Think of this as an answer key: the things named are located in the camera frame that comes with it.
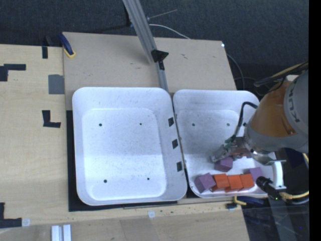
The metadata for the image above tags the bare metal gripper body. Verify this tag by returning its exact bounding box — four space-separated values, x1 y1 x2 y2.
229 136 276 165

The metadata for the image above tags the purple cube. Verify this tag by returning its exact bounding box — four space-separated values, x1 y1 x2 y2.
214 156 234 173
194 172 217 194
244 167 263 183

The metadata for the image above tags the orange cube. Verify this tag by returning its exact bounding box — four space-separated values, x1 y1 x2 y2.
239 173 255 190
224 175 244 193
210 173 230 193

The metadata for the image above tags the white plastic tray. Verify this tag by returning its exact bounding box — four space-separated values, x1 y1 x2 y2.
72 86 188 206
172 89 277 199

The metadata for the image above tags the brown flat board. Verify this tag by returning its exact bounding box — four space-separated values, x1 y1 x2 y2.
62 31 243 209

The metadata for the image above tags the black cylinder on white bracket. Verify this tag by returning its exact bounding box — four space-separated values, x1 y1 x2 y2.
255 159 287 200

